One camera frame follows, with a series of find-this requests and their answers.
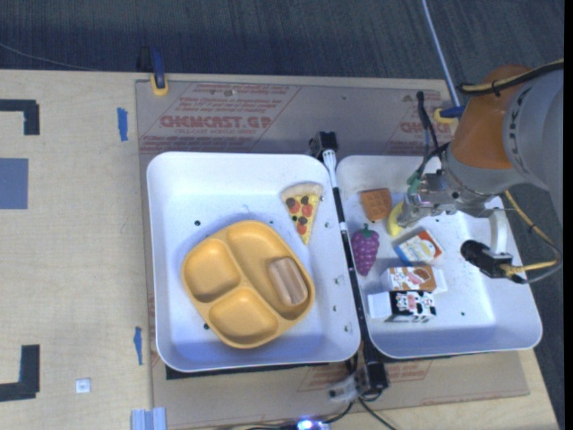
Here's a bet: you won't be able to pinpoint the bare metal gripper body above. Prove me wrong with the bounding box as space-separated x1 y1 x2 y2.
405 172 488 218

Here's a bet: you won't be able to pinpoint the yellow banana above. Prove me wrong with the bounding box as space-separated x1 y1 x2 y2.
386 202 406 238

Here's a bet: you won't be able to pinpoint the orange toy waffle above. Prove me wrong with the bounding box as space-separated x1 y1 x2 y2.
360 187 394 222

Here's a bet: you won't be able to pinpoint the orange and white juice carton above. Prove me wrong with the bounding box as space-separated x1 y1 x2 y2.
393 228 444 267

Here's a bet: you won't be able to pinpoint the purple toy grapes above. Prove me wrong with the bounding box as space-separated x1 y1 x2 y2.
350 223 381 278

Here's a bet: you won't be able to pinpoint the thin black and white rod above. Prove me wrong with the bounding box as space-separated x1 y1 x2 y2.
321 149 375 367

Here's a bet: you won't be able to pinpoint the brown and white milk carton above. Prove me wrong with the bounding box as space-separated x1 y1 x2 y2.
380 264 448 295

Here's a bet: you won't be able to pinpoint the cow print milk carton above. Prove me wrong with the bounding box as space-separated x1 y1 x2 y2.
367 289 438 323

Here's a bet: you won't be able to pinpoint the toy pizza slice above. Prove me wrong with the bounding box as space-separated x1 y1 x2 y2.
280 181 324 246

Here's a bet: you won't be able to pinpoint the white plastic tray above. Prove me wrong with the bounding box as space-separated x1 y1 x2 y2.
335 153 543 360
146 150 362 374

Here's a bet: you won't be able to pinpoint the brown toy sausage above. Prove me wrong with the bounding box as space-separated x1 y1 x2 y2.
267 256 310 307

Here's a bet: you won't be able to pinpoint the brown cardboard board red print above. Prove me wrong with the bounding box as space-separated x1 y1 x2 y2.
134 78 531 415

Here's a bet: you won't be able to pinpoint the orange divided plate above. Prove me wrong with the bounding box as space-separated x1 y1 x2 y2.
180 219 316 350

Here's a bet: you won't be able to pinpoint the black cylinder on white bracket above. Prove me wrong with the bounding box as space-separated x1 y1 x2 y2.
459 207 515 280

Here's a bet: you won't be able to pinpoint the black block with thin wires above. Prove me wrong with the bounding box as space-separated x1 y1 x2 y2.
308 131 339 159
360 357 390 396

